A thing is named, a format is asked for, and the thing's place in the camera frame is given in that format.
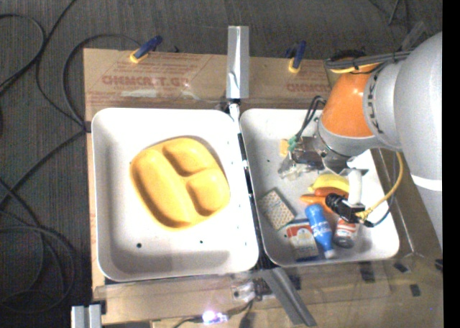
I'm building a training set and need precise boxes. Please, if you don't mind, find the small red and white can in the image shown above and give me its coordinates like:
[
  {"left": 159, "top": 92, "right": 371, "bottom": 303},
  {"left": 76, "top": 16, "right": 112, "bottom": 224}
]
[{"left": 331, "top": 216, "right": 361, "bottom": 250}]

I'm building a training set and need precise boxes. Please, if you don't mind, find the orange carrot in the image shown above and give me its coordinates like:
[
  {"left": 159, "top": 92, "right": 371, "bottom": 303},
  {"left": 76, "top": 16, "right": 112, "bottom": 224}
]
[{"left": 299, "top": 187, "right": 339, "bottom": 214}]

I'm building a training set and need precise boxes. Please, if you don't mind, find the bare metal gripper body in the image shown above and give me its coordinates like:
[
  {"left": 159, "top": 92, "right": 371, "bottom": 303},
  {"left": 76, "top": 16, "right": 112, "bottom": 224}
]
[{"left": 290, "top": 135, "right": 349, "bottom": 175}]

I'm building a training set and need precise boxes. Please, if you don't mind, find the black cylinder on white bracket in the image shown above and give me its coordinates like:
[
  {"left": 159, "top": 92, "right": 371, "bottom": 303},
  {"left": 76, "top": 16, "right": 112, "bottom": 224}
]
[{"left": 324, "top": 167, "right": 368, "bottom": 224}]

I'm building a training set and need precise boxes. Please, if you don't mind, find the white plastic tray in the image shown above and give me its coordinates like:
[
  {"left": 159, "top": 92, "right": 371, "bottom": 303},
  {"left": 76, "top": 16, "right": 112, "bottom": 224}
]
[
  {"left": 238, "top": 107, "right": 401, "bottom": 268},
  {"left": 90, "top": 107, "right": 260, "bottom": 283}
]

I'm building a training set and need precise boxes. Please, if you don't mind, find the blue bottle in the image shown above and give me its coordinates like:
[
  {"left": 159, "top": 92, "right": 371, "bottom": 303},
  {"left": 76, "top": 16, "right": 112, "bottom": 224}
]
[{"left": 304, "top": 203, "right": 338, "bottom": 260}]

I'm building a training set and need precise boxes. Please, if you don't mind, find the brown cardboard board, red print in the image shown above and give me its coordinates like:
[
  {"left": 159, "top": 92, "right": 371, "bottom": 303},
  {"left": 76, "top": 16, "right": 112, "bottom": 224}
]
[{"left": 83, "top": 47, "right": 443, "bottom": 324}]

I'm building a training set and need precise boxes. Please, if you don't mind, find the red and white carton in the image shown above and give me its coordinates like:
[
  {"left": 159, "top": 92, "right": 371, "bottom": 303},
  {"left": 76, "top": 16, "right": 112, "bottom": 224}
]
[{"left": 285, "top": 221, "right": 321, "bottom": 263}]

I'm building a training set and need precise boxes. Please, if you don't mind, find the yellow divided plate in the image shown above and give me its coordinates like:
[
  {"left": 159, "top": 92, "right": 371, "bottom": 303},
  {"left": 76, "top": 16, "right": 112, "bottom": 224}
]
[{"left": 129, "top": 136, "right": 231, "bottom": 230}]

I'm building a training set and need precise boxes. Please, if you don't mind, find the yellow banana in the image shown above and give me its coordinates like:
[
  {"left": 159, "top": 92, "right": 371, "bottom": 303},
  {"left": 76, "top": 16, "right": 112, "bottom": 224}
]
[{"left": 307, "top": 173, "right": 351, "bottom": 195}]

